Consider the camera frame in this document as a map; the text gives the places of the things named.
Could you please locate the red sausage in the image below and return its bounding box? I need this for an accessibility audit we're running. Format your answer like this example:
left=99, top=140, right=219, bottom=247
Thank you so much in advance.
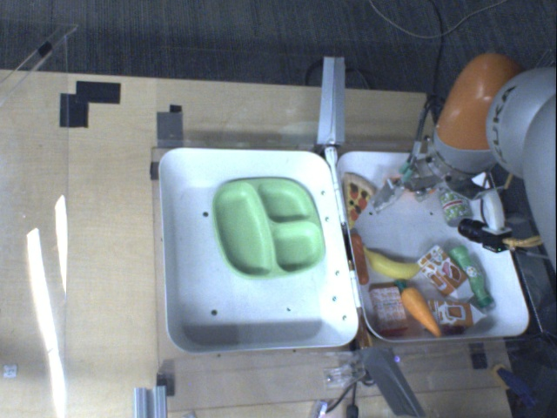
left=351, top=233, right=371, bottom=287

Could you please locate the orange and white carton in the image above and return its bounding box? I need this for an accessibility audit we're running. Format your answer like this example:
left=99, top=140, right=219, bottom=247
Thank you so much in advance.
left=427, top=299, right=476, bottom=329
left=416, top=245, right=469, bottom=298

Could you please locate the red and white packet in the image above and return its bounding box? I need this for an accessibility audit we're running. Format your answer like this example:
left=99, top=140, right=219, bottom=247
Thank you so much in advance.
left=368, top=282, right=411, bottom=338

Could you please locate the yellow banana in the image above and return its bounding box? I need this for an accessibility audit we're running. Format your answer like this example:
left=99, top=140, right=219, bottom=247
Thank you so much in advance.
left=362, top=246, right=421, bottom=280

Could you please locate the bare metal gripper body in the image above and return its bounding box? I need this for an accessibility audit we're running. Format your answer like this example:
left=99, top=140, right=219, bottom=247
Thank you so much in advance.
left=402, top=159, right=485, bottom=203

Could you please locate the pizza slice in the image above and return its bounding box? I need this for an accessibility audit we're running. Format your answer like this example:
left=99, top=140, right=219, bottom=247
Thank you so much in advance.
left=341, top=172, right=378, bottom=230

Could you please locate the white plastic tray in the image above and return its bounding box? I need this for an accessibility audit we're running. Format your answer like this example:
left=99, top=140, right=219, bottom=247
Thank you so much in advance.
left=336, top=150, right=531, bottom=344
left=158, top=146, right=360, bottom=354

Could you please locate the green divided plate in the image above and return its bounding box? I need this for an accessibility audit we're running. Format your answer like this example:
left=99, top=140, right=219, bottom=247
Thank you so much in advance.
left=211, top=177, right=327, bottom=280

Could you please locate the black cylinder on white bracket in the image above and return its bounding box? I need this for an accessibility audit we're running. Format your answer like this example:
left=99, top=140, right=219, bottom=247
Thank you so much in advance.
left=457, top=188, right=513, bottom=254

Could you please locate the orange carrot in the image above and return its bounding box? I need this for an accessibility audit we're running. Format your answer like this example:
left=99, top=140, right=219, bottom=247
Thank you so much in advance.
left=394, top=279, right=443, bottom=339

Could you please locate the green bottle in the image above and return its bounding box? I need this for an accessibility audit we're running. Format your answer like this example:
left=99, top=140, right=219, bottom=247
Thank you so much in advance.
left=447, top=245, right=496, bottom=311

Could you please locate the white green and red can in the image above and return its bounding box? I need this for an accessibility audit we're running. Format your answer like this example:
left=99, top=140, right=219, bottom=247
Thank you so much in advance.
left=439, top=188, right=474, bottom=227

